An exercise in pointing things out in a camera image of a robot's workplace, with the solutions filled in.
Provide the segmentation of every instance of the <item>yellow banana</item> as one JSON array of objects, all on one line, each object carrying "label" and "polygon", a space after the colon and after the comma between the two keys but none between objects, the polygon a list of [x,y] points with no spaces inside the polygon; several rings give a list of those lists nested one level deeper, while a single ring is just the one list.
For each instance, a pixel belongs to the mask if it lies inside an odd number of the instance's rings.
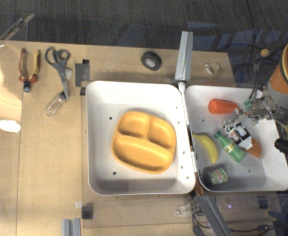
[{"label": "yellow banana", "polygon": [[209,159],[212,163],[215,163],[218,159],[218,150],[213,140],[207,135],[196,135],[195,133],[192,133],[192,136],[197,138],[200,143],[204,145],[209,155]]}]

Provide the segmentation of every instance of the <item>green can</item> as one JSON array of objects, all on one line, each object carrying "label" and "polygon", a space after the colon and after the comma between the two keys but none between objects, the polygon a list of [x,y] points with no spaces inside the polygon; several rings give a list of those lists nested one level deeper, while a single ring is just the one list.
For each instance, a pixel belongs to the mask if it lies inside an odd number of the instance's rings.
[{"label": "green can", "polygon": [[212,170],[204,175],[204,182],[207,186],[214,186],[226,183],[228,181],[228,175],[224,168]]}]

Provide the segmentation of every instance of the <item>orange divided plate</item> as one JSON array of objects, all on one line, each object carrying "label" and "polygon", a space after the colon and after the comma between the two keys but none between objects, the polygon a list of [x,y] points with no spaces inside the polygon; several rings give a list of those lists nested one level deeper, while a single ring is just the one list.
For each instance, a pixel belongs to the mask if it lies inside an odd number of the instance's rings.
[{"label": "orange divided plate", "polygon": [[121,117],[111,143],[116,160],[152,174],[160,174],[170,167],[175,147],[175,130],[168,122],[137,111]]}]

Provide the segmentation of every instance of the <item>rubber wheel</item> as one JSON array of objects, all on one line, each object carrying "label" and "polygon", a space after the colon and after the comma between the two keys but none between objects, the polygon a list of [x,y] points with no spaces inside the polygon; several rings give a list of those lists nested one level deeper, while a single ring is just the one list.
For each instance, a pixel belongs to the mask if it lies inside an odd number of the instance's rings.
[{"label": "rubber wheel", "polygon": [[162,64],[161,58],[158,54],[153,52],[145,52],[141,58],[143,65],[152,71],[157,71]]}]

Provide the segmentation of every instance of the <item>wooden surface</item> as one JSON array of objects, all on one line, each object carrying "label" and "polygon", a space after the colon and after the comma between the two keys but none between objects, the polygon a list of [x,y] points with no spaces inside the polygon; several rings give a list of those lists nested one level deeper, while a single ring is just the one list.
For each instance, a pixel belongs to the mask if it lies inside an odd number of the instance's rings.
[{"label": "wooden surface", "polygon": [[[143,68],[140,48],[84,46],[11,41],[0,51],[0,120],[14,120],[21,125],[19,133],[0,130],[0,235],[61,235],[64,218],[81,216],[83,202],[82,109],[80,88],[74,86],[74,73],[68,82],[70,99],[48,117],[45,108],[60,93],[62,85],[55,69],[44,60],[49,46],[67,49],[71,57],[67,66],[89,59],[91,69],[128,71],[138,74],[171,76],[178,51],[155,50],[163,67],[154,73]],[[24,94],[18,82],[21,48],[28,51],[27,70],[33,68],[33,55],[42,52],[38,82]],[[193,53],[193,76],[212,81],[233,83],[226,54]],[[204,63],[219,62],[220,73],[204,74]],[[160,211],[160,216],[167,214]],[[192,235],[192,224],[170,224],[133,227],[84,228],[82,235]]]}]

